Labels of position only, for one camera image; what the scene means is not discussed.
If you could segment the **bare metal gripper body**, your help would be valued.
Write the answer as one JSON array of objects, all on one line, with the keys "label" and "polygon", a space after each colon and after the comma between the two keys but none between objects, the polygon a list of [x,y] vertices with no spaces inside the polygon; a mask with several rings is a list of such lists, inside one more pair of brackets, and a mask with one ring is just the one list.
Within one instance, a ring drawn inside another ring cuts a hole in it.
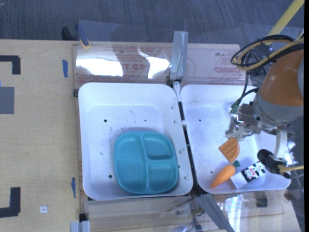
[{"label": "bare metal gripper body", "polygon": [[284,130],[292,122],[285,116],[279,117],[274,110],[270,110],[270,114],[265,113],[256,102],[250,104],[242,104],[237,112],[237,127],[243,126],[254,131],[254,134],[265,132],[267,134],[276,135],[278,131]]}]

